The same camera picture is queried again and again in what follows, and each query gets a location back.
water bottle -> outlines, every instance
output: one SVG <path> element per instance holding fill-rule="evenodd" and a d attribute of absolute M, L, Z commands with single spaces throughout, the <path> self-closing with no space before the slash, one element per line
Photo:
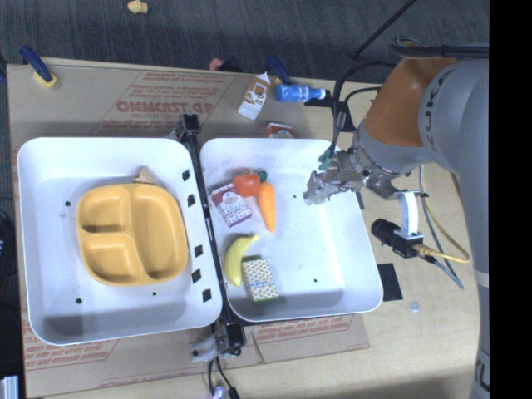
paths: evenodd
<path fill-rule="evenodd" d="M 300 84 L 279 84 L 275 88 L 275 99 L 279 102 L 307 102 L 311 99 L 323 99 L 325 89 L 312 89 Z"/>

carrot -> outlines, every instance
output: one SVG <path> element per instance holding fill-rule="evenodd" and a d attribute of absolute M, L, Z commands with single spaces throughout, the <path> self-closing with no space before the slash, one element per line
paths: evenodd
<path fill-rule="evenodd" d="M 259 192 L 257 193 L 259 199 L 259 208 L 263 214 L 264 222 L 270 232 L 275 232 L 275 188 L 267 181 L 260 182 Z"/>

toy banana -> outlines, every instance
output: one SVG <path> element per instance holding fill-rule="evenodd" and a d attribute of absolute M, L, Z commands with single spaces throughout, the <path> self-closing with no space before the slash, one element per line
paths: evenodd
<path fill-rule="evenodd" d="M 241 236 L 237 238 L 227 249 L 224 260 L 224 272 L 227 280 L 235 287 L 242 283 L 242 257 L 248 247 L 259 240 L 259 236 Z"/>

tomato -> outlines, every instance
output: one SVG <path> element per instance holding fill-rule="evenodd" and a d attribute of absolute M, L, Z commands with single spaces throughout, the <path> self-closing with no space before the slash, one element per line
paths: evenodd
<path fill-rule="evenodd" d="M 233 179 L 233 185 L 244 198 L 256 196 L 259 192 L 260 177 L 255 173 L 238 175 Z"/>

yellow plate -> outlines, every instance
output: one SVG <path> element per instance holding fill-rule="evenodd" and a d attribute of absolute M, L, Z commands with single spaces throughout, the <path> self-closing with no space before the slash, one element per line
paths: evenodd
<path fill-rule="evenodd" d="M 189 259 L 180 207 L 157 185 L 102 186 L 77 207 L 81 256 L 93 278 L 109 285 L 147 285 L 179 275 Z"/>

